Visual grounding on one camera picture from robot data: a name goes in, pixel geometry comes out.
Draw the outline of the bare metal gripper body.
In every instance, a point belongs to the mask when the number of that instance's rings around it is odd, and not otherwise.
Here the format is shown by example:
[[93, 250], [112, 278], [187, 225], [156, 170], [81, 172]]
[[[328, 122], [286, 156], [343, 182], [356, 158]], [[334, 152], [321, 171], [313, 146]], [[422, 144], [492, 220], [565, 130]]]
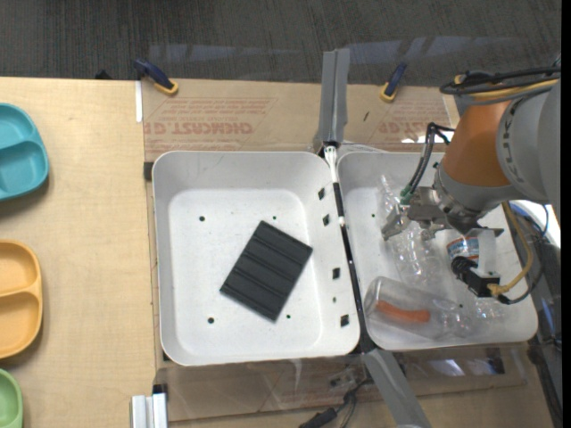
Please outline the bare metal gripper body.
[[482, 227], [480, 211], [471, 210], [432, 187], [418, 187], [405, 210], [410, 221], [442, 222], [444, 230], [456, 230], [461, 235]]

